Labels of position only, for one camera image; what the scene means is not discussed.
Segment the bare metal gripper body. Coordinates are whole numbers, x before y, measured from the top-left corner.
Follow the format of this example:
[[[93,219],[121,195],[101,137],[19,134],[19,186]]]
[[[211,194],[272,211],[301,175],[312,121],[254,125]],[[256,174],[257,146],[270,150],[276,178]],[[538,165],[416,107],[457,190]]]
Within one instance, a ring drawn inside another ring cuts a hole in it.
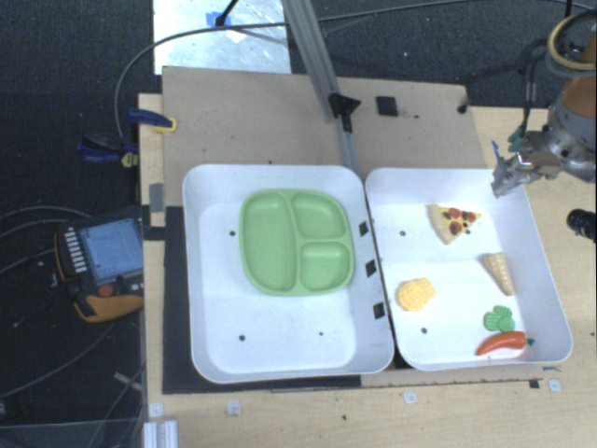
[[[564,130],[544,127],[541,131],[526,132],[514,141],[511,151],[532,164],[532,182],[538,179],[553,180],[560,173],[587,183],[596,181],[596,160],[590,150]]]

